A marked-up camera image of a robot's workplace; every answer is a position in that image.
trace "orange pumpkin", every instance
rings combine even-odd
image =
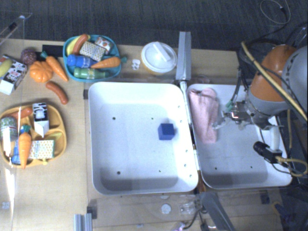
[[[46,62],[35,61],[30,66],[30,77],[36,82],[47,82],[52,78],[53,70]]]

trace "blue cube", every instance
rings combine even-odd
[[[158,137],[161,141],[167,141],[173,139],[175,133],[173,124],[161,123],[158,127]]]

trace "dark gray floor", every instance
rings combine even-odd
[[[283,25],[261,12],[263,0],[0,0],[0,11],[32,12],[27,39],[66,40],[82,33],[101,34],[118,44],[144,45],[161,41],[178,45],[179,31],[191,31],[192,47],[228,50]],[[276,0],[263,9],[274,20],[289,18],[287,4]],[[308,0],[287,0],[290,22],[269,38],[292,41],[307,23]]]

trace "lid handle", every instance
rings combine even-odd
[[[165,61],[168,62],[171,58],[168,53],[165,51],[164,47],[161,45],[160,42],[154,43],[154,48],[156,49],[158,55]]]

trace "green bottle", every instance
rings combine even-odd
[[[101,79],[109,77],[108,71],[100,71],[94,68],[75,67],[74,77],[82,79]]]

